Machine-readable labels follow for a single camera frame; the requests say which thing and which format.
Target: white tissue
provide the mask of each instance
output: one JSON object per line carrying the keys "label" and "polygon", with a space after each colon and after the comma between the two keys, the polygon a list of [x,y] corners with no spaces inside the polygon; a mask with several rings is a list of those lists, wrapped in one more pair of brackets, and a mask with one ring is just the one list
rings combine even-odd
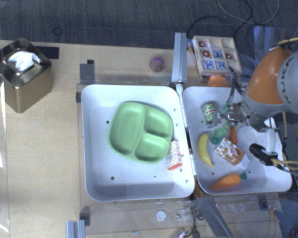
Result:
{"label": "white tissue", "polygon": [[24,71],[28,69],[34,64],[34,61],[38,63],[41,62],[36,54],[27,51],[19,51],[8,59],[8,62],[15,62],[14,67],[18,71]]}

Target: green plate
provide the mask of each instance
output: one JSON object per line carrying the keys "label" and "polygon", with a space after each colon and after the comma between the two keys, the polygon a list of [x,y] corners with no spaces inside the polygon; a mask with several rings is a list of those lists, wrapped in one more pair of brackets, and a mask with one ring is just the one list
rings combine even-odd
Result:
{"label": "green plate", "polygon": [[168,153],[172,135],[172,119],[165,112],[138,102],[124,102],[111,122],[109,144],[132,160],[157,163]]}

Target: soda can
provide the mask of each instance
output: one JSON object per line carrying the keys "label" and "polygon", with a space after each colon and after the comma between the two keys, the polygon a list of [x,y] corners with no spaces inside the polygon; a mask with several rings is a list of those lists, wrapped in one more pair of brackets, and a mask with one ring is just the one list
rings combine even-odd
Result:
{"label": "soda can", "polygon": [[213,103],[207,103],[202,107],[202,112],[207,124],[212,124],[213,120],[217,120],[218,111]]}

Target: banana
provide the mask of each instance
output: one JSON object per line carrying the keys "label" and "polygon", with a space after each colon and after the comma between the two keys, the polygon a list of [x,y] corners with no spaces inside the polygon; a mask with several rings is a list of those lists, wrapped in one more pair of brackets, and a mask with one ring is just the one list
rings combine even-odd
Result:
{"label": "banana", "polygon": [[204,133],[202,136],[200,136],[198,143],[197,143],[197,148],[198,148],[198,154],[200,159],[205,162],[206,164],[209,164],[210,167],[214,167],[210,160],[210,156],[207,150],[207,144],[209,140],[209,134]]}

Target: metallic tissue box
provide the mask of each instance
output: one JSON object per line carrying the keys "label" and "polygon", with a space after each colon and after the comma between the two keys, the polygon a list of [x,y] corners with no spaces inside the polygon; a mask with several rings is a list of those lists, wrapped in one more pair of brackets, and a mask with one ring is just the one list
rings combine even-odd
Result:
{"label": "metallic tissue box", "polygon": [[[24,71],[7,62],[18,51],[34,53],[41,60]],[[52,90],[52,64],[28,40],[19,38],[0,50],[0,77],[4,80],[5,102],[17,113],[26,111]]]}

